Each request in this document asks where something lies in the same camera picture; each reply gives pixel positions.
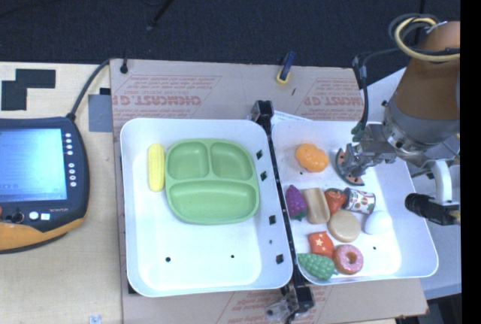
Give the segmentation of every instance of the table surface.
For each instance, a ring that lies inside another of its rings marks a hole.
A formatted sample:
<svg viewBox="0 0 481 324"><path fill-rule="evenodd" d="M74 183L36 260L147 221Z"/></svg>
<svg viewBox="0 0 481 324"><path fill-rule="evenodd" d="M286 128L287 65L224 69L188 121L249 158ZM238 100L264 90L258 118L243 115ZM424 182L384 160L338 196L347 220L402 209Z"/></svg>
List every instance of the table surface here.
<svg viewBox="0 0 481 324"><path fill-rule="evenodd" d="M0 80L15 80L15 68L54 68L56 89L29 89L26 111L0 111L4 118L66 115L96 65L2 63ZM68 74L59 72L68 69ZM106 67L92 82L77 111L89 157L91 201L83 225L64 238L34 250L0 256L0 315L23 323L123 322L119 229L113 135L89 130L89 94L110 87ZM394 324L394 319L369 323Z"/></svg>

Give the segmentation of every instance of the screen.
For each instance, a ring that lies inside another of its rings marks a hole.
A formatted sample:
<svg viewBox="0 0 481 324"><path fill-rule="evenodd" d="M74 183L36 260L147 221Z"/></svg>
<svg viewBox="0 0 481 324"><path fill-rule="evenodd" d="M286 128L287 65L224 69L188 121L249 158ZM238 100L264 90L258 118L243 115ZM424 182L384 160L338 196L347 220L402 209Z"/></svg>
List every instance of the screen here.
<svg viewBox="0 0 481 324"><path fill-rule="evenodd" d="M66 198L62 130L0 130L0 201Z"/></svg>

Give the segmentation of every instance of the button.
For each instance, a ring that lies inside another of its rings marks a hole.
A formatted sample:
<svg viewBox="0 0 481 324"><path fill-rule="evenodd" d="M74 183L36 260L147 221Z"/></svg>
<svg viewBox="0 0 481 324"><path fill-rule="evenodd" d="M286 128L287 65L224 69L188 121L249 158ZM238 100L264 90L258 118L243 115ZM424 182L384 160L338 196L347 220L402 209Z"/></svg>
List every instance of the button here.
<svg viewBox="0 0 481 324"><path fill-rule="evenodd" d="M32 212L29 213L29 219L31 221L36 221L36 220L38 220L39 217L40 217L40 214L35 210L33 210Z"/></svg>

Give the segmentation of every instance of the green divided plate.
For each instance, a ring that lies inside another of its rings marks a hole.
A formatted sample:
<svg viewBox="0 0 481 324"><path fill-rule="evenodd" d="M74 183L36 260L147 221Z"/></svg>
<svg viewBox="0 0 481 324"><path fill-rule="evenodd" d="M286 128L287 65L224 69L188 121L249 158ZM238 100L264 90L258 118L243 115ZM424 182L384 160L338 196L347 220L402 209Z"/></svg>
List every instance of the green divided plate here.
<svg viewBox="0 0 481 324"><path fill-rule="evenodd" d="M187 223L239 223L259 207L253 160L241 145L227 140L173 144L165 159L165 189L172 211Z"/></svg>

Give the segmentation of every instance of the soda can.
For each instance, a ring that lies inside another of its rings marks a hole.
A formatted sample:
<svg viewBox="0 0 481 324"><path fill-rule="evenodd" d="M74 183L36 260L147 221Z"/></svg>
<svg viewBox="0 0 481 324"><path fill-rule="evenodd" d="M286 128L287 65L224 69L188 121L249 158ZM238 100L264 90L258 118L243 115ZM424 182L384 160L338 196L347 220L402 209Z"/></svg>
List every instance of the soda can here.
<svg viewBox="0 0 481 324"><path fill-rule="evenodd" d="M344 194L347 195L347 200L343 209L363 214L373 213L376 206L376 195L374 193L345 188Z"/></svg>

